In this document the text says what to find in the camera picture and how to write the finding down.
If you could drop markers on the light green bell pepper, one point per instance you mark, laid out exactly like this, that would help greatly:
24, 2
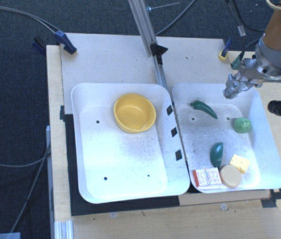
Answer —
242, 125

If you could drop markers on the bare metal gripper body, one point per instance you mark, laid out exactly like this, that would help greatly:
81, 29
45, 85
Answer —
251, 71

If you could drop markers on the dark green chili pepper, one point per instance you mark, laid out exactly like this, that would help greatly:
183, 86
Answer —
205, 108

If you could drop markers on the pale flat board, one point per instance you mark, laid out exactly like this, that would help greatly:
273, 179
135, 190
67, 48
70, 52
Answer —
105, 61

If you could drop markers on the white plastic tray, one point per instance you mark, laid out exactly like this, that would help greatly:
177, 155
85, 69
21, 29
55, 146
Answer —
120, 158
205, 133

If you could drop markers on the yellow bowl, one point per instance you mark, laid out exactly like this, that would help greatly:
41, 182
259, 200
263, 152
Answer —
134, 113

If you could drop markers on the tan round biscuit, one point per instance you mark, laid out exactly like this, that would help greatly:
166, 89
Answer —
230, 176

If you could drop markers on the yellow cheese wedge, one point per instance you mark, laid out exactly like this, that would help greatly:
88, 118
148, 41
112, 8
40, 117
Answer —
240, 163

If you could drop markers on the red and white packet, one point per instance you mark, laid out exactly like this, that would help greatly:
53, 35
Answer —
207, 177

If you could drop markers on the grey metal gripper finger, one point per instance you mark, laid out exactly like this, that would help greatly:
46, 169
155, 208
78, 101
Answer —
230, 88
243, 86

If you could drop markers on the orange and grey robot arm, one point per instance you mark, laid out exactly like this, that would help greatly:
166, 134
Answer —
278, 26

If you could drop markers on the dark green avocado slice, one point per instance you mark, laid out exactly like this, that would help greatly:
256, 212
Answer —
216, 155

